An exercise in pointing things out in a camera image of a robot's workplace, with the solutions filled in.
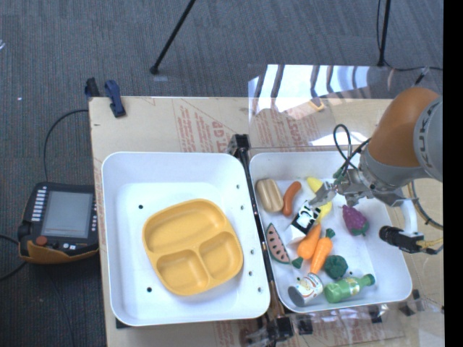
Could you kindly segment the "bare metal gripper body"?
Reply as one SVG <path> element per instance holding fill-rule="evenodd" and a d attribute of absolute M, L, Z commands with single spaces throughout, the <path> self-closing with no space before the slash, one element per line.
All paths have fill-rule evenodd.
<path fill-rule="evenodd" d="M 406 200 L 402 189 L 377 179 L 374 174 L 360 169 L 348 169 L 335 179 L 336 191 L 345 196 L 349 206 L 360 199 L 377 199 L 388 206 L 399 206 Z"/>

